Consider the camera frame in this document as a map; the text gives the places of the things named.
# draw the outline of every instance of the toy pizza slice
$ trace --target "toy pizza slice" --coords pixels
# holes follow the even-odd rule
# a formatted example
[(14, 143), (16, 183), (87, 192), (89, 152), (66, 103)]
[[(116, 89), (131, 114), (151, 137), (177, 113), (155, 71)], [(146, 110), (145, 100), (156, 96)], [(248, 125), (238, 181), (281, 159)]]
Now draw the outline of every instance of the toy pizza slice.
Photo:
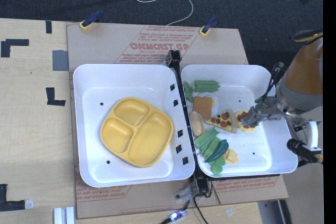
[(220, 114), (217, 114), (214, 117), (211, 117), (206, 124), (221, 128), (227, 132), (236, 133), (237, 132), (237, 122), (235, 114), (231, 111), (224, 111)]
[(250, 127), (249, 125), (246, 125), (245, 127), (243, 126), (243, 124), (241, 123), (241, 118), (245, 117), (247, 114), (247, 110), (239, 110), (236, 113), (236, 119), (237, 119), (237, 126), (240, 130), (242, 130), (245, 133), (251, 133), (253, 132), (257, 127)]

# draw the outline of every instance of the cardboard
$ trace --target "cardboard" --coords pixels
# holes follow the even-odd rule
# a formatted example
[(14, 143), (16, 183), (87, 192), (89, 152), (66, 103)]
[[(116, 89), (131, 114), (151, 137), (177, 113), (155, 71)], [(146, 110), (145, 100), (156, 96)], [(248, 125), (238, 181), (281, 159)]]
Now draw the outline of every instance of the cardboard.
[[(82, 30), (67, 25), (72, 135), (74, 141), (77, 218), (175, 210), (185, 202), (174, 193), (189, 180), (93, 188), (86, 185), (78, 169), (76, 117), (72, 74), (86, 63), (165, 63), (169, 50), (179, 50), (180, 68), (190, 64), (248, 64), (237, 29), (212, 28), (202, 37), (197, 27), (93, 24)], [(198, 201), (199, 206), (215, 206), (273, 200), (288, 197), (282, 176), (213, 181), (214, 192)]]

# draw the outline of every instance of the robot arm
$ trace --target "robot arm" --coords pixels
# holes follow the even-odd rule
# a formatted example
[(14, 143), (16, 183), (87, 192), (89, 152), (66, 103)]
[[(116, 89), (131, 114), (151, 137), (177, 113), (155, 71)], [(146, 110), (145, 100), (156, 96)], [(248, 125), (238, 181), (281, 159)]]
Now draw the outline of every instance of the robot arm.
[[(294, 41), (304, 43), (289, 68), (282, 63), (275, 65), (266, 93), (256, 100), (241, 122), (244, 126), (257, 126), (261, 121), (285, 118), (291, 135), (303, 131), (306, 142), (290, 139), (287, 147), (305, 162), (321, 162), (321, 149), (317, 147), (317, 122), (302, 117), (305, 112), (322, 106), (323, 83), (323, 32), (310, 32), (295, 37)], [(267, 96), (275, 86), (276, 94)]]

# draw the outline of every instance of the white tray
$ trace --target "white tray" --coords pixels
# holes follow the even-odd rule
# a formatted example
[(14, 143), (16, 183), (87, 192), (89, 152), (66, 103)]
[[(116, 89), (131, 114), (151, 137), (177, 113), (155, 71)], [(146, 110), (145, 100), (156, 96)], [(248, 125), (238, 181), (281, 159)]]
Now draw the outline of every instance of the white tray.
[[(218, 96), (218, 113), (227, 109), (235, 113), (249, 110), (255, 105), (254, 100), (263, 95), (267, 89), (270, 73), (261, 66), (253, 65), (189, 65), (181, 72), (183, 81), (194, 86), (195, 80), (216, 80), (220, 89), (213, 94)], [(269, 95), (274, 95), (274, 88)], [(188, 111), (192, 103), (187, 101)], [(218, 137), (227, 139), (229, 148), (238, 154), (238, 163), (226, 164), (223, 172), (215, 176), (210, 165), (197, 149), (200, 169), (209, 177), (242, 177), (291, 173), (297, 167), (297, 156), (287, 149), (291, 138), (284, 119), (264, 121), (252, 133), (238, 130), (236, 134), (221, 129)]]
[[(190, 138), (171, 69), (163, 65), (82, 65), (73, 75), (79, 170), (84, 182), (92, 187), (110, 187), (182, 180), (194, 173)], [(125, 97), (148, 102), (166, 113), (174, 124), (170, 144), (151, 167), (128, 164), (100, 140), (104, 118)]]

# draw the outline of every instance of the blue clamp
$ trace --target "blue clamp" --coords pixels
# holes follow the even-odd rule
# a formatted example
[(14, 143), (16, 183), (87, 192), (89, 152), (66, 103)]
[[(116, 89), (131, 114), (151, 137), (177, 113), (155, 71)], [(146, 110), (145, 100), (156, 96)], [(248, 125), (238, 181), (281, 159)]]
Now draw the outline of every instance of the blue clamp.
[(90, 15), (88, 18), (86, 18), (84, 21), (79, 23), (79, 26), (83, 30), (87, 30), (92, 26), (92, 23), (99, 21), (99, 19), (104, 15), (104, 13), (99, 10), (92, 15)]
[(215, 27), (216, 25), (217, 25), (217, 16), (214, 15), (208, 21), (208, 23), (200, 29), (199, 34), (202, 37), (205, 37), (209, 33), (209, 31), (210, 31), (210, 27)]

